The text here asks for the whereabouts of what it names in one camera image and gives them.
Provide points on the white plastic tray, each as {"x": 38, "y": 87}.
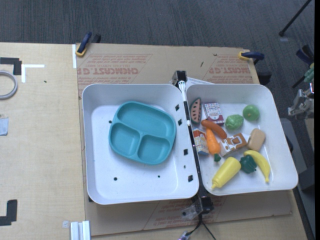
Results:
{"x": 280, "y": 164}
{"x": 140, "y": 184}

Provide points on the thin black and white rod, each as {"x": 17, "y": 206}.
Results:
{"x": 192, "y": 136}

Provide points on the yellow banana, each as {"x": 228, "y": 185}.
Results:
{"x": 261, "y": 162}

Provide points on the yellow squeeze bottle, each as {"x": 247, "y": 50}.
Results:
{"x": 226, "y": 171}

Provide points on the light green lettuce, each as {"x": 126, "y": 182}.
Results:
{"x": 234, "y": 122}

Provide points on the toy watermelon slice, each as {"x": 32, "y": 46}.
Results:
{"x": 195, "y": 111}

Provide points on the red and white carton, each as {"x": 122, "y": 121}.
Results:
{"x": 213, "y": 112}

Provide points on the white paper sheet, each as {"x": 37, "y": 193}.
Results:
{"x": 198, "y": 81}

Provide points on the grey tape roll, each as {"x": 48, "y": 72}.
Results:
{"x": 15, "y": 86}

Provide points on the orange and white carton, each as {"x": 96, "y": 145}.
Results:
{"x": 200, "y": 141}

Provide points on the brown cardboard board red print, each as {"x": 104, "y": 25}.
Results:
{"x": 150, "y": 64}

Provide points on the tan bread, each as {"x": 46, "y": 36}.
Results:
{"x": 256, "y": 139}

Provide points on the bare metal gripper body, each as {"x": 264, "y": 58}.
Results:
{"x": 303, "y": 102}

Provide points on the orange sausage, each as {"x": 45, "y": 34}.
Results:
{"x": 215, "y": 128}

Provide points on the dark green pepper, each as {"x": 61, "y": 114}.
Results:
{"x": 248, "y": 164}

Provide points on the teal divided plate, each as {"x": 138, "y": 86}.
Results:
{"x": 147, "y": 124}

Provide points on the brown and white carton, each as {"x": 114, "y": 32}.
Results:
{"x": 235, "y": 142}

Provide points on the green apple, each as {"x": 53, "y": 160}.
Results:
{"x": 251, "y": 112}

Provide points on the orange carrot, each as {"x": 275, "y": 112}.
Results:
{"x": 212, "y": 142}

